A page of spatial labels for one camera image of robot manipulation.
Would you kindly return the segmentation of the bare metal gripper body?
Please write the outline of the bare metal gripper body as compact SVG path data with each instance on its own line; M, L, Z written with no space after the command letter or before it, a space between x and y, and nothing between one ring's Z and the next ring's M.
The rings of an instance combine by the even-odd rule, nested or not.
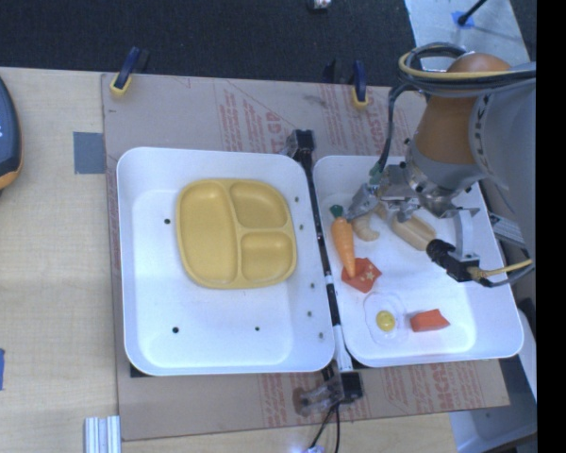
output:
M387 165L377 191L379 200L390 210L397 212L402 203L411 203L434 216L450 216L458 208L453 202L457 195L457 191L439 186L407 162Z

